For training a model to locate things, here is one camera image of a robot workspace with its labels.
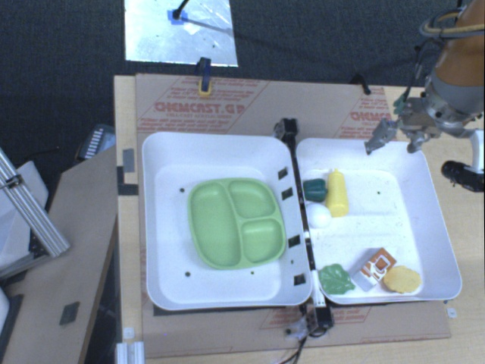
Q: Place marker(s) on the yellow squeeze bottle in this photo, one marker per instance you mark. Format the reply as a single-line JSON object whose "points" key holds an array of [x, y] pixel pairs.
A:
{"points": [[337, 195]]}

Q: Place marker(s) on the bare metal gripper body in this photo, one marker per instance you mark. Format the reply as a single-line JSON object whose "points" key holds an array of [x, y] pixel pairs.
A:
{"points": [[432, 119]]}

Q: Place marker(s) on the white plastic tray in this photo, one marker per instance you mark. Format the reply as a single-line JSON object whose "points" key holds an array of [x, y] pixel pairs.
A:
{"points": [[379, 226], [174, 241]]}

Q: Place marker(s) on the orange and white carton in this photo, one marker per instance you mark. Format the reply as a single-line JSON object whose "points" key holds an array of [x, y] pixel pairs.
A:
{"points": [[373, 267]]}

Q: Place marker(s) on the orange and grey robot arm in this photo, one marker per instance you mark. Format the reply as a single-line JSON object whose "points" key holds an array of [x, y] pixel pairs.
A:
{"points": [[456, 66]]}

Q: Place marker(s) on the yellow round biscuit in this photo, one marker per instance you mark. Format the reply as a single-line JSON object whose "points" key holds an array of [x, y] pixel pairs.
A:
{"points": [[402, 279]]}

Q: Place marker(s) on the white egg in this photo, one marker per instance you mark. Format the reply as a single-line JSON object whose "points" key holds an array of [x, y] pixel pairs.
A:
{"points": [[319, 215]]}

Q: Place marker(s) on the thin black and white rod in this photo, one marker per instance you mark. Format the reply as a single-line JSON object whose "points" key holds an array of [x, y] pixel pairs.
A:
{"points": [[301, 199]]}

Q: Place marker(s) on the green lettuce leaf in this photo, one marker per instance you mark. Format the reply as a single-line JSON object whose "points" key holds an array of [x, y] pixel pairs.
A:
{"points": [[335, 279]]}

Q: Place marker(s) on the black cylinder on white bracket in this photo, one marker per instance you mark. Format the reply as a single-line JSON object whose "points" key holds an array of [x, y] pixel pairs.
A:
{"points": [[464, 169]]}

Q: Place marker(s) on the brown cardboard board red print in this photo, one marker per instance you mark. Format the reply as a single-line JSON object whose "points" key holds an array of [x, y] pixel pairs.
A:
{"points": [[235, 104]]}

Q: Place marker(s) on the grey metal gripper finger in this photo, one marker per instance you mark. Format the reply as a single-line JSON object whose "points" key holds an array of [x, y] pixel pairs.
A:
{"points": [[417, 142], [379, 137]]}

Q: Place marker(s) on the dark green bell pepper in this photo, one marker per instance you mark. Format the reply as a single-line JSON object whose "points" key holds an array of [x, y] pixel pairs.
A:
{"points": [[315, 190]]}

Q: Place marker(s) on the green divided plate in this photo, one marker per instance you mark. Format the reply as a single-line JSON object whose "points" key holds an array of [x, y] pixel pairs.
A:
{"points": [[235, 224]]}

